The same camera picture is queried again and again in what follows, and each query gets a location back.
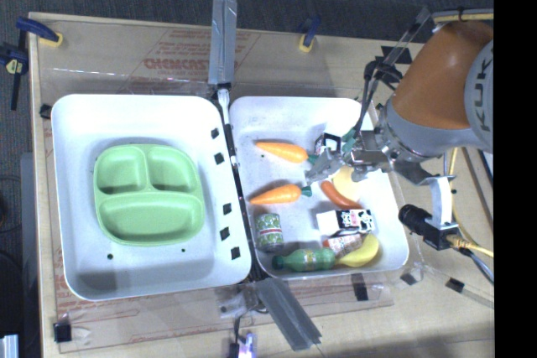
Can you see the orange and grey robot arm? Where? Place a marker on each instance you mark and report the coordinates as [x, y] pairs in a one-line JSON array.
[[436, 84]]

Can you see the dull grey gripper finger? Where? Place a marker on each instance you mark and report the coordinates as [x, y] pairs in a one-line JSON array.
[[315, 173], [327, 157]]

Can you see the orange and brown carton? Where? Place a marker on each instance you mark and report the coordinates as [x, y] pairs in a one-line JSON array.
[[344, 244]]

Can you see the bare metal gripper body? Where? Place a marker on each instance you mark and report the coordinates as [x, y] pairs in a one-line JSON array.
[[371, 158]]

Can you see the green divided plate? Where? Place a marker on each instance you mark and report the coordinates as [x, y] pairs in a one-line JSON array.
[[147, 197]]

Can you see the white carton with cow print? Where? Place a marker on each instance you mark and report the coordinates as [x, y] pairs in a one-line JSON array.
[[344, 221]]

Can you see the black cylinder on white bracket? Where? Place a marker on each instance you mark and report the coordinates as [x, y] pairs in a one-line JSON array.
[[423, 224]]

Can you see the orange carrot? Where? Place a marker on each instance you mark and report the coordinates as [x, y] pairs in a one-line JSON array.
[[277, 194], [283, 151]]

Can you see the white plastic tray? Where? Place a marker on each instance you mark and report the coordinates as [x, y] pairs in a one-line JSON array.
[[293, 117], [138, 117]]

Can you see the orange sausage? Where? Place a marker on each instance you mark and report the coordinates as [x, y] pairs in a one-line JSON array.
[[337, 198]]

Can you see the yellow banana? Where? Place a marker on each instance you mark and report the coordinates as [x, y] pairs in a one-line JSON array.
[[363, 253]]

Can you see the pale yellow round slice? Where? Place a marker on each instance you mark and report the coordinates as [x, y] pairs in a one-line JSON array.
[[347, 184]]

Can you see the green plastic bottle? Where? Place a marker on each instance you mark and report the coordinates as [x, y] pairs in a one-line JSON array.
[[306, 260]]

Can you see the green can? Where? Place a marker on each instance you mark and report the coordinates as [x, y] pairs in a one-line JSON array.
[[268, 231]]

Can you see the brown cardboard board red print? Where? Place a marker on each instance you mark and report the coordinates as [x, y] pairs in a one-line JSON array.
[[126, 54]]

